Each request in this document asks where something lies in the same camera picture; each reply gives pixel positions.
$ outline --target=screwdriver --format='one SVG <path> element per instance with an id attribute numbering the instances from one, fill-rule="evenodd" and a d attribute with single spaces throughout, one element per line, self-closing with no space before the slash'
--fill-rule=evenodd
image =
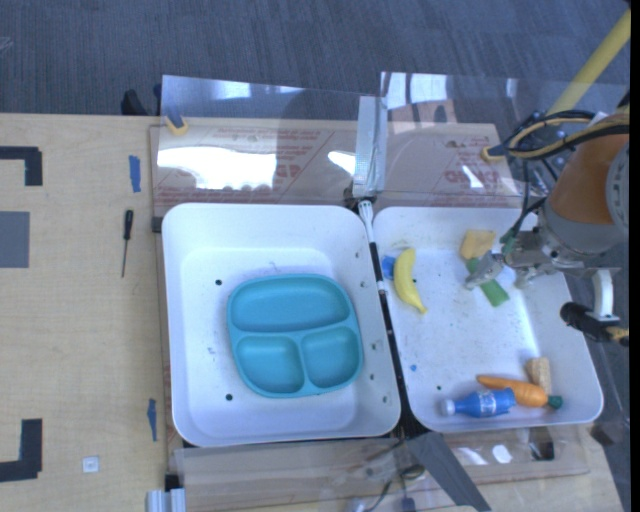
<path id="1" fill-rule="evenodd" d="M 124 267 L 127 264 L 127 245 L 131 238 L 131 227 L 133 226 L 133 210 L 127 210 L 124 214 L 124 255 L 122 256 L 122 276 L 124 277 Z"/>

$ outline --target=blue divided tray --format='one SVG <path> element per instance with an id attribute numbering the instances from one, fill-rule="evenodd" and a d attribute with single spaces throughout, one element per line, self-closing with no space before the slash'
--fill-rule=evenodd
<path id="1" fill-rule="evenodd" d="M 317 274 L 261 277 L 227 302 L 236 366 L 256 393 L 292 398 L 353 382 L 362 368 L 360 329 L 349 296 Z"/>

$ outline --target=toy banana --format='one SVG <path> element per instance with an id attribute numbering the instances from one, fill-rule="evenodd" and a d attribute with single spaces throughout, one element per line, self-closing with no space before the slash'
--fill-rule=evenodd
<path id="1" fill-rule="evenodd" d="M 422 304 L 418 289 L 411 277 L 415 261 L 415 249 L 405 249 L 400 253 L 400 256 L 396 258 L 396 262 L 393 265 L 393 285 L 398 293 L 398 297 L 400 297 L 403 302 L 416 307 L 420 313 L 426 313 L 427 308 Z"/>

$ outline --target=yellow pole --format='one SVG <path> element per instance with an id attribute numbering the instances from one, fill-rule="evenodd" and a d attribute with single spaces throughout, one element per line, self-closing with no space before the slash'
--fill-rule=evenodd
<path id="1" fill-rule="evenodd" d="M 630 37 L 631 9 L 627 9 L 547 114 L 572 109 Z"/>

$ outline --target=bottle label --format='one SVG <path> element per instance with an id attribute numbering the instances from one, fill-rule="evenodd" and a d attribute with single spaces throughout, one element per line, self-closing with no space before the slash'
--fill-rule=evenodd
<path id="1" fill-rule="evenodd" d="M 498 402 L 493 391 L 481 391 L 478 393 L 480 399 L 480 417 L 494 416 L 498 410 Z"/>

